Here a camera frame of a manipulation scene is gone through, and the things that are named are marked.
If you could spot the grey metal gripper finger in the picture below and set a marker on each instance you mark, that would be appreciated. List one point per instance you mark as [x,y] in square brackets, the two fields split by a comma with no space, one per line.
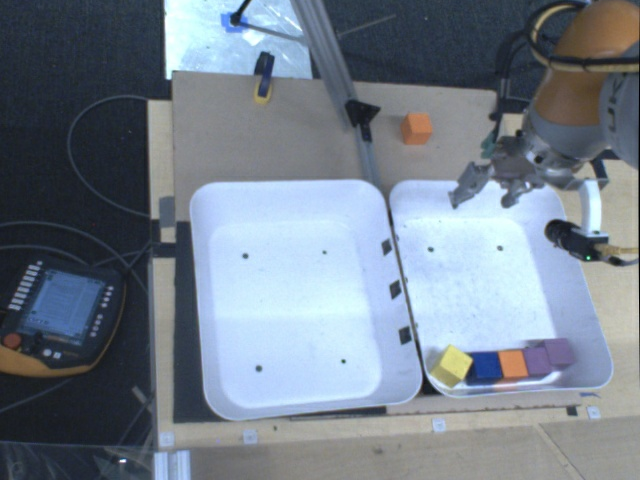
[466,185]
[515,194]

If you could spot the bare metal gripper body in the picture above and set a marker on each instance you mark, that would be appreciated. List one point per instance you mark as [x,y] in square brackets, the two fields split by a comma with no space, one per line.
[515,160]

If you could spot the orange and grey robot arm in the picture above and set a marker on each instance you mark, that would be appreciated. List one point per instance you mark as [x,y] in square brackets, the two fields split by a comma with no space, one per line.
[585,93]

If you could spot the orange cube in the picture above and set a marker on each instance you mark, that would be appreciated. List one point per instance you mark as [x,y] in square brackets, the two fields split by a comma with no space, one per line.
[513,363]
[416,129]

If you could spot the white plastic tray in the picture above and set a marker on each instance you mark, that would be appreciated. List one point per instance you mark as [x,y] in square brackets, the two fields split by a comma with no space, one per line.
[480,288]
[295,298]

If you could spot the purple cube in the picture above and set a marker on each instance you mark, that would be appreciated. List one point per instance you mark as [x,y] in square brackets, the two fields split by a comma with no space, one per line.
[559,352]
[537,361]

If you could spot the blue cube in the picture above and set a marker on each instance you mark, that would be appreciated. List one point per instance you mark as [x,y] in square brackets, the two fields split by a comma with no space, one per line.
[484,366]

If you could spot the yellow cube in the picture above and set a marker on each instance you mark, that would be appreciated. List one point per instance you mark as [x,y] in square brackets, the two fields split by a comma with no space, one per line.
[451,365]

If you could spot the brown cardboard board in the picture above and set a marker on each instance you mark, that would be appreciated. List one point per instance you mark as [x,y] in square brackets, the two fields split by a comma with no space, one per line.
[280,138]

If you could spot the black cylinder on white bracket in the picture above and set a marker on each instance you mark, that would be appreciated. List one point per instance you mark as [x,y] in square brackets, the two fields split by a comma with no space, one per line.
[575,238]

